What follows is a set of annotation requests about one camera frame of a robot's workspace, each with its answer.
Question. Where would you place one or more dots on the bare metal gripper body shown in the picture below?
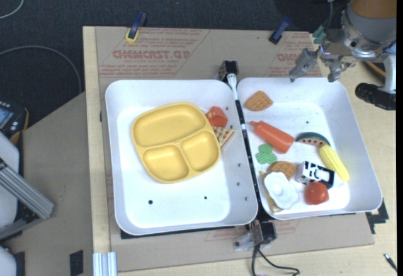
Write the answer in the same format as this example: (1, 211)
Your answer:
(338, 52)

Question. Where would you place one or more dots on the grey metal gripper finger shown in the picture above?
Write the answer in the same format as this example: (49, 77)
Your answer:
(335, 72)
(303, 63)

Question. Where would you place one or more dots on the white plastic tray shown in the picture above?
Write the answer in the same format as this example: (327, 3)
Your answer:
(176, 205)
(299, 104)

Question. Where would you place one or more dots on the orange waffle biscuit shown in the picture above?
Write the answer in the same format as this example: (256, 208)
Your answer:
(258, 101)

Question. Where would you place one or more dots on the watermelon slice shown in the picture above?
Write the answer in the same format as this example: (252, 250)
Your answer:
(311, 139)

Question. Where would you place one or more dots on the orange bottle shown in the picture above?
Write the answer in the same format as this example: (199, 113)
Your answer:
(273, 136)

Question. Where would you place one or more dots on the thin black and white rod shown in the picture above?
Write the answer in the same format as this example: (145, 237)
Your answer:
(242, 126)

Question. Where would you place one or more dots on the yellow corn cob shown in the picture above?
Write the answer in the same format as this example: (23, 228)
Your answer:
(334, 162)

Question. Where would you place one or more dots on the green broccoli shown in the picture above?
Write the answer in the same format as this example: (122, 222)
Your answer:
(265, 155)

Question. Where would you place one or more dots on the red carton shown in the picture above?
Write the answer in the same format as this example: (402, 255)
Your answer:
(218, 116)

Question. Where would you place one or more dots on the black and white carton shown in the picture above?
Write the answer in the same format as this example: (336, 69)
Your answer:
(316, 172)

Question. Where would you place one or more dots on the tan waffle slice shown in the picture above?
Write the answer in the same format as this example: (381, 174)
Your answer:
(225, 136)

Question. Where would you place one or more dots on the brown waffle biscuit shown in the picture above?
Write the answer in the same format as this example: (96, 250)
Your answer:
(283, 169)

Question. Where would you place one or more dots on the red tomato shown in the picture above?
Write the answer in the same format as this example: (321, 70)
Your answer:
(316, 193)

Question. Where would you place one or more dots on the brown cardboard board red print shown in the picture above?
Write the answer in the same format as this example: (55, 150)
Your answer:
(176, 48)

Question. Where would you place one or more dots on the white fried egg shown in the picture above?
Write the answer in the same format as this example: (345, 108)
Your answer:
(280, 191)

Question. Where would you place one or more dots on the yellow divided plate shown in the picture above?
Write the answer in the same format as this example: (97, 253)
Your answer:
(170, 126)

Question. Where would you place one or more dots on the black pen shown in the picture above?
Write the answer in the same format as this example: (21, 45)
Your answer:
(389, 261)

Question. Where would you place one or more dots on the black cylinder on white bracket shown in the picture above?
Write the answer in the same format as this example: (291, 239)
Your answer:
(373, 95)

